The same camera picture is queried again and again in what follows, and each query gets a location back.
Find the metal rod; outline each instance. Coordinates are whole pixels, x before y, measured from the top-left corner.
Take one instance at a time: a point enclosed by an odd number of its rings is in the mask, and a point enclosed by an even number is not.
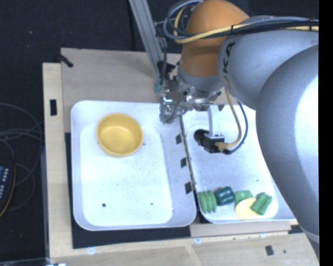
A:
[[[211,106],[209,105],[209,108],[207,109],[207,115],[209,117],[209,136],[213,136],[213,122],[212,122],[212,110]]]
[[[144,48],[153,66],[156,77],[159,76],[158,62],[163,60],[162,49],[158,42],[147,0],[128,0],[131,6]]]

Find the cable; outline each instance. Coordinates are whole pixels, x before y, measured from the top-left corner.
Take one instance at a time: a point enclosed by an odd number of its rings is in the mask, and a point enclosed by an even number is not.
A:
[[[22,166],[22,165],[16,165],[16,166],[20,166],[21,168],[23,168],[24,170],[28,171],[28,173],[30,173],[30,170],[28,168],[26,168],[25,166]],[[29,175],[30,178],[32,179],[32,188],[31,188],[31,192],[30,194],[28,195],[28,197],[19,205],[17,206],[14,206],[14,207],[11,207],[11,208],[7,208],[6,209],[6,212],[12,212],[12,211],[15,211],[15,210],[18,210],[20,208],[22,208],[23,206],[25,206],[28,201],[32,198],[33,194],[34,194],[34,190],[36,189],[36,180],[34,179],[34,176],[31,174]]]
[[[223,153],[226,154],[226,155],[230,155],[230,154],[233,154],[235,151],[237,151],[243,144],[244,144],[244,141],[248,135],[248,129],[249,129],[249,124],[248,124],[248,119],[246,117],[246,113],[244,111],[244,108],[242,106],[242,103],[240,101],[238,101],[238,104],[239,104],[239,108],[240,110],[242,111],[243,113],[243,117],[244,117],[244,122],[245,122],[245,131],[244,131],[244,136],[242,138],[242,140],[240,141],[240,143],[237,145],[236,148],[234,148],[233,150],[228,150],[228,149],[225,149],[223,150]]]
[[[233,113],[233,117],[237,123],[237,128],[238,128],[238,137],[235,141],[233,141],[232,143],[225,143],[225,142],[217,142],[215,143],[215,145],[217,146],[217,148],[220,150],[220,151],[223,151],[225,149],[228,149],[228,148],[231,148],[233,146],[235,146],[241,139],[241,135],[242,135],[242,129],[240,127],[240,123],[239,123],[239,119],[237,117],[237,113],[235,112],[234,110],[234,107],[233,107],[233,103],[232,103],[232,100],[231,100],[231,97],[229,95],[229,93],[226,91],[226,96],[227,96],[227,99],[228,99],[228,103],[229,103],[229,106],[231,108],[231,111]]]
[[[163,32],[166,37],[175,41],[179,44],[189,43],[198,39],[203,38],[215,38],[223,37],[226,35],[234,34],[246,34],[246,33],[256,33],[256,32],[265,32],[269,30],[279,30],[279,29],[288,29],[288,30],[313,30],[318,31],[319,27],[317,24],[319,20],[307,19],[301,17],[269,17],[259,21],[253,21],[247,24],[236,24],[230,27],[219,28],[210,30],[204,33],[190,34],[184,30],[178,28],[178,23],[181,18],[181,15],[185,11],[185,7],[190,5],[199,4],[202,0],[183,0],[181,2],[173,5],[163,22]],[[178,14],[172,22],[171,16],[178,11]],[[173,34],[169,33],[167,26],[171,27]]]
[[[187,27],[187,18],[190,17],[191,12],[193,11],[193,8],[195,7],[195,5],[187,5],[185,6],[185,9],[183,10],[183,14],[180,17],[180,30],[182,31],[186,31],[186,27]]]
[[[6,104],[6,103],[0,103],[0,106],[16,109],[20,112],[23,112],[34,122],[34,126],[32,126],[31,128],[28,128],[28,129],[26,129],[26,128],[16,128],[16,129],[8,129],[8,130],[0,131],[0,142],[4,143],[9,148],[15,168],[19,167],[19,168],[22,168],[22,169],[24,169],[28,172],[28,174],[26,176],[24,176],[20,181],[17,181],[15,183],[15,186],[17,187],[17,186],[21,185],[23,182],[25,182],[29,178],[31,178],[32,182],[33,182],[33,187],[32,187],[32,190],[31,190],[31,194],[28,196],[28,198],[23,203],[21,203],[20,205],[8,209],[8,211],[14,211],[14,210],[17,210],[17,209],[21,208],[22,206],[24,206],[30,200],[30,198],[33,196],[34,189],[36,188],[36,181],[34,179],[33,172],[36,169],[36,167],[39,163],[39,160],[41,159],[42,146],[43,146],[43,132],[42,132],[41,125],[43,123],[38,122],[36,120],[36,118],[31,113],[29,113],[27,110],[22,109],[18,106],[11,105],[11,104]],[[38,155],[37,155],[31,169],[26,167],[23,164],[20,164],[20,163],[16,162],[17,159],[16,159],[14,149],[8,143],[8,141],[16,140],[16,139],[18,139],[20,137],[23,137],[23,136],[30,137],[30,138],[32,138],[34,140],[37,140],[39,142]]]

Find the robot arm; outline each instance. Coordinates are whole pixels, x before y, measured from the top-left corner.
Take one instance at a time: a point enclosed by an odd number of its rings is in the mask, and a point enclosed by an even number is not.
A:
[[[186,30],[180,30],[192,7]],[[265,162],[319,258],[317,23],[249,18],[222,0],[177,4],[164,31],[183,49],[178,75],[162,82],[160,119],[170,123],[189,110],[207,110],[221,88],[256,110]]]

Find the dark green toy piece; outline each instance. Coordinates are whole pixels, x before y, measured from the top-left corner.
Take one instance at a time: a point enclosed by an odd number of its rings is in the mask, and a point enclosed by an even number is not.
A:
[[[226,186],[220,191],[215,192],[215,197],[218,206],[232,204],[235,201],[234,192],[229,186]]]

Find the yellow bowl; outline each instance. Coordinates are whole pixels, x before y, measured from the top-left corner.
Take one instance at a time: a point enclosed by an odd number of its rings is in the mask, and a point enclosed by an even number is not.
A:
[[[116,157],[133,154],[143,143],[142,127],[127,114],[116,113],[102,118],[96,134],[100,147]]]

